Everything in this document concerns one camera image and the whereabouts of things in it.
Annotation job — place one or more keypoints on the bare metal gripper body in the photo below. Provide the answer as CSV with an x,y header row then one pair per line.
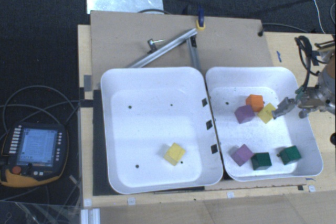
x,y
319,98

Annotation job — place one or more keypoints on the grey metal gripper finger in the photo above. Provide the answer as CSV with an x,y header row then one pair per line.
x,y
283,108
303,113

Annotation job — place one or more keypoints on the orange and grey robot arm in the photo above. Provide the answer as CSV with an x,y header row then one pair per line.
x,y
330,68

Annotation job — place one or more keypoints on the yellow cube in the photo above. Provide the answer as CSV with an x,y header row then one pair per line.
x,y
174,154
266,113

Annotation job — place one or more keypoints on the orange cube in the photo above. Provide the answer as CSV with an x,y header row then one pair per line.
x,y
255,102

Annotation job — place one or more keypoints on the white plastic tray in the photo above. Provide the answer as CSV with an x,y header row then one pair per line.
x,y
152,128
275,136

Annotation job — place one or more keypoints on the purple cube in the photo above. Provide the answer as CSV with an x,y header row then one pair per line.
x,y
244,113
241,155

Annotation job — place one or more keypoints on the dark green cube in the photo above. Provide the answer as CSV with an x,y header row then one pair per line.
x,y
261,161
289,155

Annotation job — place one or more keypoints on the brown cardboard board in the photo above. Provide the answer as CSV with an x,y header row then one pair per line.
x,y
147,29

